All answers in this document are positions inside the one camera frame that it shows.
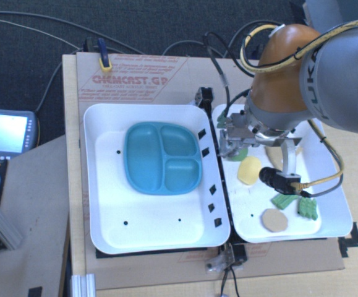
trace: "blue plate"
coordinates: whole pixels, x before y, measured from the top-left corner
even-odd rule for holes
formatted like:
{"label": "blue plate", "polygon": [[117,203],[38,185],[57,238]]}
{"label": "blue plate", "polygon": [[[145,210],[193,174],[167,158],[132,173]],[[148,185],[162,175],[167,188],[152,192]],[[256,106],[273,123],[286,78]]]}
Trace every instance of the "blue plate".
{"label": "blue plate", "polygon": [[132,126],[125,138],[124,163],[130,185],[145,194],[185,194],[194,190],[202,177],[197,139],[176,124]]}

